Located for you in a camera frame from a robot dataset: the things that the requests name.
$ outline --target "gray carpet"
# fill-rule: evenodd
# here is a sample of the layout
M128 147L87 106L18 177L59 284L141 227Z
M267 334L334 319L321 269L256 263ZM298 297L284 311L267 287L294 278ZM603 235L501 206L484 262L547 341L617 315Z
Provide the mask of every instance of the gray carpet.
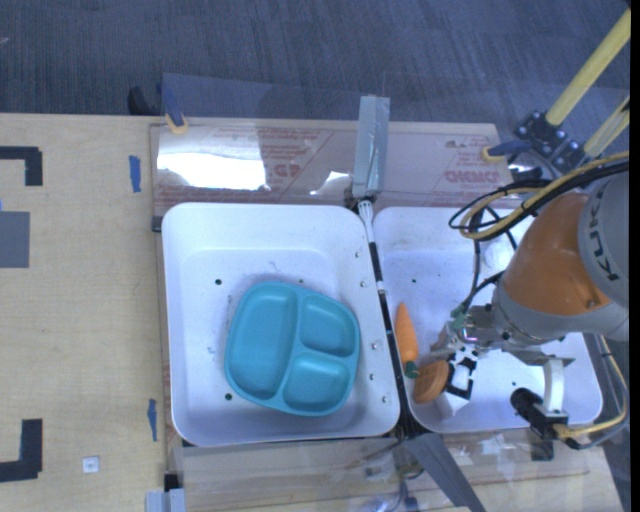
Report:
M191 84L211 79L196 95L184 89L194 114L355 119L357 98L372 93L391 97L393 120L489 122L509 139L531 111L553 104L626 7L0 0L0 112L126 115L133 86L160 108L158 85L171 74ZM567 118L570 136L587 140L626 97L630 65L627 45ZM259 110L265 90L273 94ZM628 146L625 130L609 149ZM612 348L628 375L627 346ZM628 432L608 454L630 510Z

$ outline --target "orange carrot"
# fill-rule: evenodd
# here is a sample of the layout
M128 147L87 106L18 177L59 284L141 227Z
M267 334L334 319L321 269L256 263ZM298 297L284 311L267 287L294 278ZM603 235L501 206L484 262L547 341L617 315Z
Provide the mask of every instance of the orange carrot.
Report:
M418 376L416 359L418 359L418 337L409 316L409 310L401 302L396 312L396 342L400 352L400 361L404 367L404 374L415 379Z

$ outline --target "beige tabletop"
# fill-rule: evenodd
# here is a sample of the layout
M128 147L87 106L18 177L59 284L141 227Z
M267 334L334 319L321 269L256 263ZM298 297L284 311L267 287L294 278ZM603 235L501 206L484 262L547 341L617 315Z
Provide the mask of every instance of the beige tabletop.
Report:
M42 186L26 187L24 163L0 160L2 211L30 212L29 267L0 268L0 462L19 459L22 420L43 421L42 471L0 483L0 511L142 511L145 493L163 486L149 140L159 121L0 114L0 146L38 147L44 174ZM140 159L140 192L130 156ZM468 454L452 451L464 469ZM588 452L584 470L569 476L541 480L549 474L532 469L519 481L491 482L469 474L488 510L621 510L603 452ZM96 460L88 457L99 458L98 471L83 471L83 460Z

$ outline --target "teal plate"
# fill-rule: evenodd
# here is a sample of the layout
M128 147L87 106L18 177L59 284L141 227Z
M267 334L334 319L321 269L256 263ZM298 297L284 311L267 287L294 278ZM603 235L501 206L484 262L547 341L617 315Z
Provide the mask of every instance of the teal plate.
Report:
M360 329L340 302L277 281L249 289L231 322L224 369L240 396L301 416L344 405L356 374Z

